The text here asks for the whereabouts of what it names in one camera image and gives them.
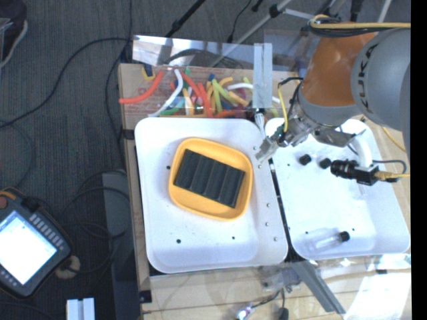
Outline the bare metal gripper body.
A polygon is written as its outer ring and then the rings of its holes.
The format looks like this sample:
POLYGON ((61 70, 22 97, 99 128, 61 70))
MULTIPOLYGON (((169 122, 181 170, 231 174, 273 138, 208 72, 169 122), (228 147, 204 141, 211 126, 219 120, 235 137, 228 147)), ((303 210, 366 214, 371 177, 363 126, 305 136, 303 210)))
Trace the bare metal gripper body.
POLYGON ((321 125, 305 114, 293 114, 288 116, 287 128, 278 137, 280 147, 299 145, 304 142, 308 135, 319 129, 321 125))

